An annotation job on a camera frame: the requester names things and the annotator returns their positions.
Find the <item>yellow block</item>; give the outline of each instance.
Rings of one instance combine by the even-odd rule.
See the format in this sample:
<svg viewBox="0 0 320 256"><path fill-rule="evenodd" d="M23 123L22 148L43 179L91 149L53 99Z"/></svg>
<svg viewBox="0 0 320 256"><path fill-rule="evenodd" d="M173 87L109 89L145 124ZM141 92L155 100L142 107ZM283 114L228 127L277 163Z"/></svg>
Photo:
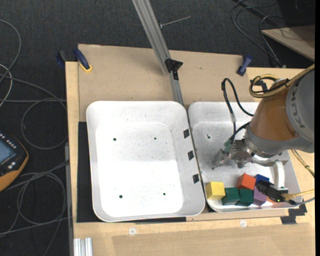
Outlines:
<svg viewBox="0 0 320 256"><path fill-rule="evenodd" d="M226 195L223 182L211 181L205 186L206 198L210 200L220 200Z"/></svg>

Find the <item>purple block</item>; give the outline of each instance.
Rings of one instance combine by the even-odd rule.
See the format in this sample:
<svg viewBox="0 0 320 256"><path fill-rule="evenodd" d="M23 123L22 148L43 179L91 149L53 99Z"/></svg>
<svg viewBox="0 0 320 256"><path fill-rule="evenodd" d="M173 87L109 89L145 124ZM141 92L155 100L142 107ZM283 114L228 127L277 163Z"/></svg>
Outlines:
<svg viewBox="0 0 320 256"><path fill-rule="evenodd" d="M255 184L257 184L258 183L258 181L269 181L269 178L268 177L266 177L266 176L263 176L263 175L260 175L260 174L257 174L256 176L254 176L255 177Z"/></svg>
<svg viewBox="0 0 320 256"><path fill-rule="evenodd" d="M267 196L265 194L262 194L257 187L254 187L253 190L253 203L256 206L261 206L267 201Z"/></svg>

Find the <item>green block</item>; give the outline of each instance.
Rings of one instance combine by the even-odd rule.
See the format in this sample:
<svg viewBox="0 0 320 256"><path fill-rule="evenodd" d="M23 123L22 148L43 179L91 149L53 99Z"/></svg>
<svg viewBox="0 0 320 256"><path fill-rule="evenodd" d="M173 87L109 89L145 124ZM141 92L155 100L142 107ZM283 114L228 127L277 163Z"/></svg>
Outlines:
<svg viewBox="0 0 320 256"><path fill-rule="evenodd" d="M251 189L240 188L239 189L240 201L238 201L236 206L249 206L254 202L254 192Z"/></svg>
<svg viewBox="0 0 320 256"><path fill-rule="evenodd" d="M225 188L225 197L221 199L222 205L224 206L234 206L239 200L239 191L236 187Z"/></svg>

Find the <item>white cable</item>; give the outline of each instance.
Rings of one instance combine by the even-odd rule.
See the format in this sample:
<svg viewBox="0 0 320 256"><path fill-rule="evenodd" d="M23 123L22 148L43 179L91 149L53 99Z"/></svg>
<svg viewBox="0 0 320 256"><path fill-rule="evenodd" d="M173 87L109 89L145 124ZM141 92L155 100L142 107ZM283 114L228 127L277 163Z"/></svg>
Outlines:
<svg viewBox="0 0 320 256"><path fill-rule="evenodd" d="M2 107L2 105L4 104L4 102L6 101L6 99L9 97L9 94L10 94L10 92L11 92L11 89L12 89L12 85L14 84L14 82L13 82L13 80L12 80L12 74L11 74L11 72L9 71L9 69L5 66L5 65L2 65L2 64L0 64L0 66L1 67L3 67L7 72L8 72L8 74L9 74L9 76L10 76L10 87L9 87L9 90L8 90L8 92L6 93L6 95L5 95L5 97L3 98L3 101L0 103L0 108Z"/></svg>

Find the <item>orange and black device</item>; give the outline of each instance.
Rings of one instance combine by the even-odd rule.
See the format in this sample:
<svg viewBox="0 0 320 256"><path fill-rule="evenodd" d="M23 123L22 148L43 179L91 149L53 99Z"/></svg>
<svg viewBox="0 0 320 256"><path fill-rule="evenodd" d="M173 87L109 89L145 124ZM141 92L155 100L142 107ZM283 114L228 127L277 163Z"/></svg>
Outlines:
<svg viewBox="0 0 320 256"><path fill-rule="evenodd" d="M0 192L18 177L28 159L28 152L20 141L0 129Z"/></svg>

